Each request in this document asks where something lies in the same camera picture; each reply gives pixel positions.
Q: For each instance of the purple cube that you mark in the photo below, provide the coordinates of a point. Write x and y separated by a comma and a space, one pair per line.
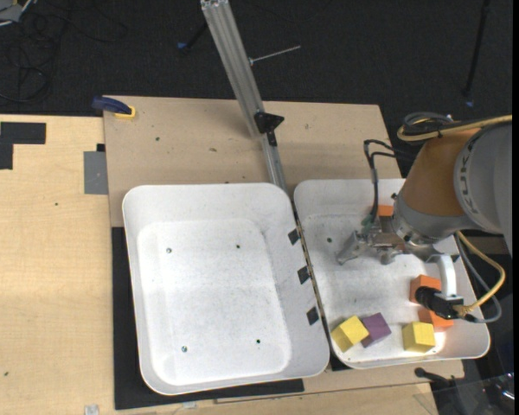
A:
377, 327

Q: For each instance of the black cylinder on white bracket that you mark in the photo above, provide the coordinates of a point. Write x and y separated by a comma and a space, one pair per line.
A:
446, 275

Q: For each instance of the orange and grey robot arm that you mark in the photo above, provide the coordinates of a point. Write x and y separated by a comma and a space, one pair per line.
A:
441, 175

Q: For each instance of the yellow cube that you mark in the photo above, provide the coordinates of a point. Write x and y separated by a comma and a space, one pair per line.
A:
418, 335
354, 330

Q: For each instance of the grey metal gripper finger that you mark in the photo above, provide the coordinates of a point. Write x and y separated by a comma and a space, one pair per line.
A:
352, 247
387, 257

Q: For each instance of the orange cube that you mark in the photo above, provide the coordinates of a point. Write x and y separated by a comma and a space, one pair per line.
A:
424, 284
386, 211
437, 321

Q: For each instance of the pale wood board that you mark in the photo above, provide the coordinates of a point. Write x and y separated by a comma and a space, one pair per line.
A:
190, 145

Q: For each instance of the white plastic tray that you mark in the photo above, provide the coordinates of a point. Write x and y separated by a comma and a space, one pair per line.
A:
216, 296
363, 292

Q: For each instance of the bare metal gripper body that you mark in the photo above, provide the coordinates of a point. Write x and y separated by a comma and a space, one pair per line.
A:
391, 238

